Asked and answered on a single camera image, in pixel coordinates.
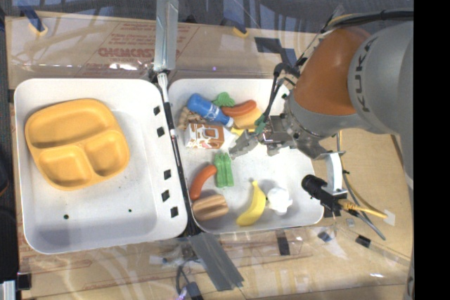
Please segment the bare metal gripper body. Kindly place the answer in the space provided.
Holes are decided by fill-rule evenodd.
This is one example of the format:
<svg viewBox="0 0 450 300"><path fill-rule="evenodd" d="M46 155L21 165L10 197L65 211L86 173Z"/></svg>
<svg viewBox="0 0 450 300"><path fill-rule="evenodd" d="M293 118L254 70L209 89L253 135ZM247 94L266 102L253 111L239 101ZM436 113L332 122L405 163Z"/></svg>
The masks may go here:
<svg viewBox="0 0 450 300"><path fill-rule="evenodd" d="M258 140L266 146L268 156L277 155L283 148L299 150L310 159L321 159L330 152L320 144L323 137L310 133L286 114L269 116Z"/></svg>

